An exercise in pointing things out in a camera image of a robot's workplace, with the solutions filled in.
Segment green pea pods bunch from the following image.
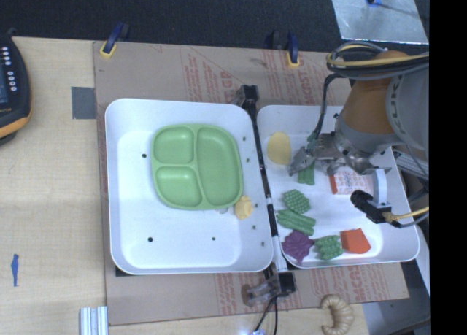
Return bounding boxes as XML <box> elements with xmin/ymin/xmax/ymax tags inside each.
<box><xmin>313</xmin><ymin>234</ymin><xmax>345</xmax><ymax>262</ymax></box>

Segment thin black and white rod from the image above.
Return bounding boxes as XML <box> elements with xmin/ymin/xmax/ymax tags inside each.
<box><xmin>246</xmin><ymin>99</ymin><xmax>286</xmax><ymax>273</ymax></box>

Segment long green bean pods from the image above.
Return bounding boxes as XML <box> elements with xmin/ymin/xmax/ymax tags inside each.
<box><xmin>275</xmin><ymin>209</ymin><xmax>317</xmax><ymax>237</ymax></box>

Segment yellow toy potato slice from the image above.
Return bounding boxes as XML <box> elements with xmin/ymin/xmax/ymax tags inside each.
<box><xmin>266</xmin><ymin>131</ymin><xmax>293</xmax><ymax>166</ymax></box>

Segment white and orange carton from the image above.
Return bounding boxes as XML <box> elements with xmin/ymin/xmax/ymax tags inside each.
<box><xmin>328</xmin><ymin>169</ymin><xmax>376</xmax><ymax>196</ymax></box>

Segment white plastic tray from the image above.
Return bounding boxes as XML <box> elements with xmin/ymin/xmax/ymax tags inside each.
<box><xmin>104</xmin><ymin>98</ymin><xmax>275</xmax><ymax>276</ymax></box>
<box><xmin>256</xmin><ymin>104</ymin><xmax>421</xmax><ymax>270</ymax></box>

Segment small yellow toy pepper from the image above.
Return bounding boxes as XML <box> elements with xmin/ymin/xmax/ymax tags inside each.
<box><xmin>233</xmin><ymin>195</ymin><xmax>254</xmax><ymax>221</ymax></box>

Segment green bumpy toy vegetable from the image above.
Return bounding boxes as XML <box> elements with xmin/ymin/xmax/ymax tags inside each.
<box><xmin>282</xmin><ymin>189</ymin><xmax>312</xmax><ymax>215</ymax></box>

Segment black cylinder on white bracket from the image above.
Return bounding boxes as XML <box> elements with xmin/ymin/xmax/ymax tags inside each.
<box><xmin>350</xmin><ymin>167</ymin><xmax>393</xmax><ymax>225</ymax></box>

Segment green divided plate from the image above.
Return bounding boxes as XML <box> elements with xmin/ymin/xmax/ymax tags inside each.
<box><xmin>150</xmin><ymin>123</ymin><xmax>244</xmax><ymax>212</ymax></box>

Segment small green pea pod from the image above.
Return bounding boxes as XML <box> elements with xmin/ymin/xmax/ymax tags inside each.
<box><xmin>297</xmin><ymin>163</ymin><xmax>316</xmax><ymax>186</ymax></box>

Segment purple toy leaf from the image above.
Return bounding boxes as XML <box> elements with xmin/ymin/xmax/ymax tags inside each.
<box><xmin>280</xmin><ymin>230</ymin><xmax>315</xmax><ymax>265</ymax></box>

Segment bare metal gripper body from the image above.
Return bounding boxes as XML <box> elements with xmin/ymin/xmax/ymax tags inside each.
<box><xmin>308</xmin><ymin>131</ymin><xmax>393</xmax><ymax>175</ymax></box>

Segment tan toy croissant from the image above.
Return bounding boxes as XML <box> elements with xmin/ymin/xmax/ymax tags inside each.
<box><xmin>320</xmin><ymin>293</ymin><xmax>355</xmax><ymax>335</ymax></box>

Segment black block with thin wires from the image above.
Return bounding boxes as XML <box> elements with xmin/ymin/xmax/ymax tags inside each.
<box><xmin>242</xmin><ymin>271</ymin><xmax>297</xmax><ymax>307</ymax></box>
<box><xmin>232</xmin><ymin>84</ymin><xmax>260</xmax><ymax>109</ymax></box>

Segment brown cardboard board red print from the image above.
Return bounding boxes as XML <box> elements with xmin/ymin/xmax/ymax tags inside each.
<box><xmin>92</xmin><ymin>40</ymin><xmax>410</xmax><ymax>326</ymax></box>

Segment orange toy wedge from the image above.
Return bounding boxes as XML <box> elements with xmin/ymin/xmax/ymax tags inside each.
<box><xmin>339</xmin><ymin>228</ymin><xmax>372</xmax><ymax>255</ymax></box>

